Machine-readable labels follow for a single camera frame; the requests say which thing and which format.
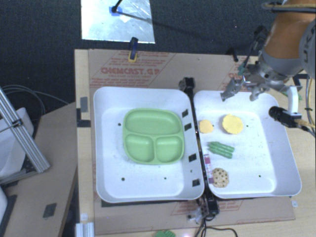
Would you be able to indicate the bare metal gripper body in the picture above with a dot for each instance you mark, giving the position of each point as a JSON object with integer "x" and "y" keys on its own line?
{"x": 263, "y": 79}

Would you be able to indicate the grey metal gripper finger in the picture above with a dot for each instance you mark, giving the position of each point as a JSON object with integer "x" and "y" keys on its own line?
{"x": 256, "y": 93}
{"x": 230, "y": 90}

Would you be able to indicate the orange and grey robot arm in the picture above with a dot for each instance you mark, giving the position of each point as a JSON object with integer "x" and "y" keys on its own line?
{"x": 284, "y": 36}

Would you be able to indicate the large yellow round biscuit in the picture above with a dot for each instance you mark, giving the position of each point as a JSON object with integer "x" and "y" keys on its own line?
{"x": 232, "y": 124}

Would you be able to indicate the small yellow round biscuit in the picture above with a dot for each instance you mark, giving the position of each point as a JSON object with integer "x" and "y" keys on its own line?
{"x": 206, "y": 126}

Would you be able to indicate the thin black and white rod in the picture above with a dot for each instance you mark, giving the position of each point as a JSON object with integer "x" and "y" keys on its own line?
{"x": 197, "y": 132}

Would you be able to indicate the green bean bundle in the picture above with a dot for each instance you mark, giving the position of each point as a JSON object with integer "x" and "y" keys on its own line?
{"x": 221, "y": 149}

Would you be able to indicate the white plastic tray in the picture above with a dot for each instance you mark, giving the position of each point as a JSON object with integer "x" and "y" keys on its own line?
{"x": 256, "y": 162}
{"x": 111, "y": 176}

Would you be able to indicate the brown cardboard board red print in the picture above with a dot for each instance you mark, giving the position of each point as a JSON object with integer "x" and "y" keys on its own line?
{"x": 153, "y": 73}

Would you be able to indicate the pink and white packet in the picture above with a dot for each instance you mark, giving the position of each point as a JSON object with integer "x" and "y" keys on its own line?
{"x": 208, "y": 168}

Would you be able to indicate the beige chocolate chip cookie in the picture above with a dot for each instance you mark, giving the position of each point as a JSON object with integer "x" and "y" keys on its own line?
{"x": 220, "y": 177}

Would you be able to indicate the green divided plate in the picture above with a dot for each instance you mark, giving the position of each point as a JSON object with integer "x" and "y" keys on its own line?
{"x": 153, "y": 134}

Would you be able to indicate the green ribbed toy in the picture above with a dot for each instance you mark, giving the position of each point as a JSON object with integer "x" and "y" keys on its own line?
{"x": 165, "y": 233}

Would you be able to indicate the black cylinder on white bracket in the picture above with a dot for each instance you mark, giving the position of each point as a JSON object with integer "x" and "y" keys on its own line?
{"x": 286, "y": 110}

